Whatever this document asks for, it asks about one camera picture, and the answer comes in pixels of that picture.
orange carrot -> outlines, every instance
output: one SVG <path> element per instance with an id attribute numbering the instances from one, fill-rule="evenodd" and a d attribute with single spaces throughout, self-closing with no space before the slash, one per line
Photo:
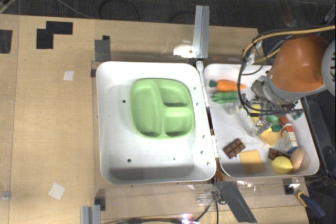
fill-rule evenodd
<path id="1" fill-rule="evenodd" d="M 236 91 L 237 90 L 237 83 L 236 82 L 229 81 L 229 80 L 224 80 L 224 79 L 218 80 L 217 82 L 211 80 L 210 83 L 209 83 L 209 86 L 210 87 L 217 87 L 217 90 L 220 91 L 220 92 L 230 92 L 230 91 Z M 246 88 L 246 86 L 243 85 L 243 84 L 240 84 L 240 89 L 242 90 L 244 88 Z"/>

yellow cable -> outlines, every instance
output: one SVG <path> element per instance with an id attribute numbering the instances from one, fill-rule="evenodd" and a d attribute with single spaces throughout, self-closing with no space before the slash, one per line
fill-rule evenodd
<path id="1" fill-rule="evenodd" d="M 282 31 L 282 32 L 276 32 L 276 33 L 271 33 L 262 37 L 257 38 L 256 40 L 254 40 L 253 42 L 251 42 L 246 49 L 243 52 L 243 57 L 245 57 L 245 54 L 247 52 L 247 50 L 249 48 L 251 48 L 252 46 L 255 45 L 255 43 L 259 42 L 260 40 L 269 38 L 269 37 L 276 37 L 276 36 L 283 36 L 283 35 L 298 35 L 298 34 L 310 34 L 310 33 L 317 33 L 317 32 L 324 32 L 324 31 L 328 31 L 328 30 L 333 30 L 335 29 L 335 25 L 331 25 L 331 26 L 323 26 L 320 28 L 314 28 L 314 29 L 307 29 L 307 30 L 292 30 L 292 31 Z M 277 49 L 276 51 L 274 51 L 273 53 L 271 53 L 267 58 L 272 57 L 273 55 L 277 54 L 279 51 L 279 49 Z M 266 60 L 266 57 L 263 57 L 257 61 L 257 62 L 262 62 Z"/>

divided green plate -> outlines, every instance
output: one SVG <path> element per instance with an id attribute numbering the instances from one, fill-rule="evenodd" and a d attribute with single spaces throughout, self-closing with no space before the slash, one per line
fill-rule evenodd
<path id="1" fill-rule="evenodd" d="M 195 127 L 190 93 L 176 80 L 137 80 L 131 87 L 130 108 L 133 127 L 146 137 L 178 137 Z"/>

chocolate bar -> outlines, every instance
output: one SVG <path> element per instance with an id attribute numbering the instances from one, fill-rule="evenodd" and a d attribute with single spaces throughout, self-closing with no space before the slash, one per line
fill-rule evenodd
<path id="1" fill-rule="evenodd" d="M 224 153 L 228 156 L 229 159 L 232 159 L 239 152 L 241 152 L 246 146 L 240 141 L 239 138 L 235 139 L 228 146 L 223 148 Z"/>
<path id="2" fill-rule="evenodd" d="M 286 158 L 290 159 L 290 156 L 287 155 L 286 153 L 275 150 L 274 148 L 271 148 L 271 147 L 269 148 L 269 151 L 268 151 L 268 158 L 269 159 L 275 159 L 276 157 L 279 157 L 279 156 L 283 156 L 283 157 L 286 157 Z"/>

wooden table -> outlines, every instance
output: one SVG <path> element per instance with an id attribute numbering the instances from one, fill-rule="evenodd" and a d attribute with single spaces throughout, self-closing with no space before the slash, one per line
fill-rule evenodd
<path id="1" fill-rule="evenodd" d="M 73 22 L 73 34 L 54 35 L 53 50 L 36 49 L 36 29 L 45 29 L 46 21 Z M 0 200 L 0 223 L 79 223 L 80 207 L 92 206 L 96 194 L 90 77 L 95 40 L 110 36 L 113 55 L 164 59 L 175 46 L 192 43 L 193 26 L 0 15 L 0 29 L 13 31 L 11 52 L 0 54 L 0 191 L 12 195 Z M 237 59 L 256 34 L 210 27 L 209 54 Z M 72 81 L 64 80 L 65 71 L 74 71 Z M 304 179 L 295 180 L 307 192 Z M 59 200 L 48 195 L 53 183 L 65 188 Z M 281 180 L 249 184 L 241 192 L 259 223 L 308 223 L 305 209 L 284 194 Z M 180 215 L 176 208 L 194 215 L 204 209 L 188 185 L 178 193 L 167 185 L 150 197 L 130 188 L 114 187 L 116 208 L 102 212 L 104 219 L 149 217 L 155 207 L 164 208 L 164 217 Z M 236 223 L 227 206 L 219 209 L 220 223 Z M 202 223 L 215 218 L 212 207 Z"/>

